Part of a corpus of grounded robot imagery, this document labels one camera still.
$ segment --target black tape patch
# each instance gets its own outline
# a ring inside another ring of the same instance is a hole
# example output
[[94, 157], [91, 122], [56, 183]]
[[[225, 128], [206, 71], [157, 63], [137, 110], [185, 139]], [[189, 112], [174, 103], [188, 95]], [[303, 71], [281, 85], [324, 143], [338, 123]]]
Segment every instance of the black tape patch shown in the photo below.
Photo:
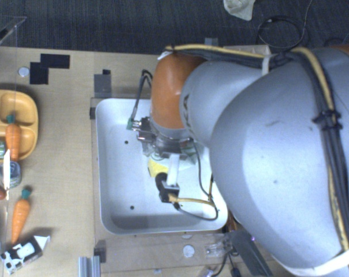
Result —
[[41, 53], [41, 65], [44, 68], [69, 69], [69, 63], [70, 55]]
[[49, 69], [42, 67], [39, 62], [31, 62], [29, 69], [30, 84], [49, 84]]

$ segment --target toy carrot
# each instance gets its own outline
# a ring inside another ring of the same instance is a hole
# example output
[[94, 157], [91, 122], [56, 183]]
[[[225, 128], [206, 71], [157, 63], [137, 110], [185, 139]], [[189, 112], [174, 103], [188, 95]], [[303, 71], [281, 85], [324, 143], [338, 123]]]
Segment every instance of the toy carrot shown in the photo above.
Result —
[[6, 147], [10, 149], [10, 160], [18, 161], [21, 129], [15, 124], [14, 115], [6, 116], [8, 126], [5, 130]]
[[25, 220], [28, 217], [31, 205], [27, 200], [31, 191], [27, 189], [22, 190], [22, 198], [15, 203], [12, 223], [12, 244], [15, 244], [24, 227]]

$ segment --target orange carrot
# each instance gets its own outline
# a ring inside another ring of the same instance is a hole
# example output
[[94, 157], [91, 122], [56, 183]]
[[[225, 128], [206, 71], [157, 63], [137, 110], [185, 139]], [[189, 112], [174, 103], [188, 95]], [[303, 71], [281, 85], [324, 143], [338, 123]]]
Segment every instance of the orange carrot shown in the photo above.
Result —
[[10, 149], [10, 160], [18, 161], [21, 129], [14, 123], [14, 115], [8, 115], [6, 119], [9, 123], [5, 130], [6, 147]]
[[27, 200], [30, 194], [31, 191], [23, 189], [22, 198], [15, 203], [12, 222], [12, 244], [17, 242], [18, 237], [24, 227], [25, 220], [28, 217], [29, 210], [31, 209], [31, 205]]

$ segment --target wooden table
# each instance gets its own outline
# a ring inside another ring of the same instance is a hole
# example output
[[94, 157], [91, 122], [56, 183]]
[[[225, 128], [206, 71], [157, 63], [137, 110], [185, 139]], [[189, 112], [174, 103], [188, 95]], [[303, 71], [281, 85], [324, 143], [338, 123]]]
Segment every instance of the wooden table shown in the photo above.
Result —
[[[16, 75], [17, 69], [40, 62], [41, 53], [70, 55], [70, 68], [49, 69], [48, 85], [30, 85], [29, 77]], [[13, 89], [16, 80], [17, 90], [33, 97], [39, 111], [37, 146], [20, 162], [22, 183], [10, 191], [9, 216], [22, 186], [28, 185], [33, 189], [32, 209], [20, 240], [35, 234], [51, 235], [44, 255], [16, 276], [75, 277], [78, 258], [92, 257], [101, 235], [115, 251], [108, 256], [114, 259], [113, 268], [102, 264], [102, 276], [198, 276], [206, 266], [217, 268], [221, 262], [205, 258], [204, 253], [204, 244], [214, 243], [218, 234], [115, 236], [100, 228], [96, 149], [91, 134], [94, 124], [90, 121], [94, 74], [109, 69], [113, 94], [133, 96], [141, 70], [153, 72], [156, 63], [157, 55], [0, 47], [0, 88]], [[195, 247], [193, 258], [183, 256], [186, 244]], [[289, 276], [266, 251], [262, 253], [275, 276]], [[243, 276], [250, 276], [240, 257], [235, 263]], [[220, 276], [229, 276], [230, 268], [227, 263]], [[3, 275], [8, 273], [0, 269]]]

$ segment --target yellow tray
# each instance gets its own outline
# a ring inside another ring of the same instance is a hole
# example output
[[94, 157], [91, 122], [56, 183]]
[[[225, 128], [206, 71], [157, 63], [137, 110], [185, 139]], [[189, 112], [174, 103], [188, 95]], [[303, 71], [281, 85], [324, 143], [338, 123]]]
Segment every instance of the yellow tray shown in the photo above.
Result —
[[5, 141], [6, 116], [15, 113], [21, 128], [19, 159], [28, 157], [36, 147], [38, 138], [38, 112], [33, 99], [22, 92], [0, 90], [0, 140]]

